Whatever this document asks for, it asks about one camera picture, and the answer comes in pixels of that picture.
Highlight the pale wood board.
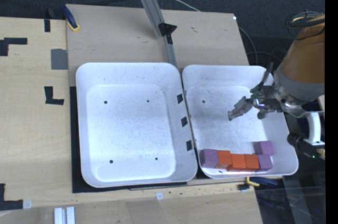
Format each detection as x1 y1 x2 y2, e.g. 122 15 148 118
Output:
65 3 281 188

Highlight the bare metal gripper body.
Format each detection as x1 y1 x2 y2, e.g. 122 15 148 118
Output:
250 85 310 119

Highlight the white plastic tray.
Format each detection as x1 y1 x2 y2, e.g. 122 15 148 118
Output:
75 62 199 189
181 64 299 180

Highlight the orange cube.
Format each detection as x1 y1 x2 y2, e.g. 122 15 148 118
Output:
244 154 261 172
227 153 248 173
214 150 233 171

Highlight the purple cube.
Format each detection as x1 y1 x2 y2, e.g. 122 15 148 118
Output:
257 154 274 172
199 148 220 169
252 140 275 156

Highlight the black cylinder on white bracket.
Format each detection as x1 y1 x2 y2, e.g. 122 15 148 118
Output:
287 111 326 159

